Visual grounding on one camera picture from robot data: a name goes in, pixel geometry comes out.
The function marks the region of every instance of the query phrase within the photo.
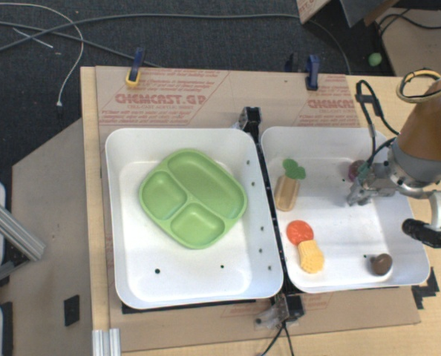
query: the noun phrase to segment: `orange toy food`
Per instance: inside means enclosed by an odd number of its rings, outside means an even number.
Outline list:
[[[287,226],[287,237],[294,245],[306,240],[313,240],[313,230],[303,220],[294,220]]]

